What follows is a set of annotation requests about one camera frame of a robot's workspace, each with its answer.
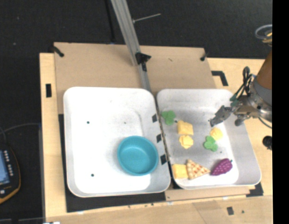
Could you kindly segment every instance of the blue screen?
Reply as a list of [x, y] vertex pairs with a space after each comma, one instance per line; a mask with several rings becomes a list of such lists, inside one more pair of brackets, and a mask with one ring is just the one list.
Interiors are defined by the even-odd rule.
[[0, 185], [10, 182], [3, 152], [0, 150]]

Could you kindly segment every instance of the pizza slice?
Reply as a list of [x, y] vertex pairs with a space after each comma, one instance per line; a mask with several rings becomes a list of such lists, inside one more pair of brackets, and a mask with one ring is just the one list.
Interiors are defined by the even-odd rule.
[[194, 179], [211, 172], [211, 170], [193, 162], [191, 159], [187, 159], [186, 168], [189, 179]]

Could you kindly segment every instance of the black bracket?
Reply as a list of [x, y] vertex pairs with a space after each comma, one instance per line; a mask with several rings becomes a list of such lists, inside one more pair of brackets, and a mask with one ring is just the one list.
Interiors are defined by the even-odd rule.
[[135, 54], [135, 57], [137, 60], [137, 64], [141, 64], [143, 71], [147, 71], [145, 63], [151, 58], [151, 56], [138, 52]]

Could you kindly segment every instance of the blue bowl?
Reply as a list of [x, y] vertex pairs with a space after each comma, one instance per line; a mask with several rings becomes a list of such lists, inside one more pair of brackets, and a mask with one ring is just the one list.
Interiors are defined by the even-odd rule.
[[149, 174], [158, 165], [156, 147], [141, 136], [130, 136], [122, 140], [117, 148], [117, 158], [124, 171], [136, 176]]

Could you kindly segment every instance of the white tray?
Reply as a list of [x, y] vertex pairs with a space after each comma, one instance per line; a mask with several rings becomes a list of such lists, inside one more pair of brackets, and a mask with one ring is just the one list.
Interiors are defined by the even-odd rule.
[[193, 180], [175, 179], [181, 188], [202, 189], [255, 185], [260, 181], [261, 171], [245, 124], [235, 126], [235, 115], [231, 115], [223, 123], [215, 126], [223, 132], [223, 138], [216, 141], [219, 146], [218, 150], [212, 152], [203, 147], [206, 136], [212, 129], [209, 120], [214, 117], [222, 105], [230, 106], [229, 99], [232, 95], [227, 90], [218, 89], [166, 89], [158, 93], [157, 102], [160, 113], [172, 110], [176, 114], [176, 121], [183, 120], [191, 123], [194, 130], [194, 145], [189, 149], [184, 149], [179, 142], [180, 135], [178, 135], [177, 124], [168, 126], [161, 118], [171, 164], [185, 164], [186, 159], [192, 159], [212, 170], [220, 159], [233, 160], [233, 168], [223, 175], [206, 174]]
[[67, 182], [80, 197], [157, 193], [170, 185], [167, 162], [148, 175], [126, 174], [117, 160], [122, 139], [149, 139], [165, 154], [155, 100], [143, 89], [73, 87], [64, 94]]

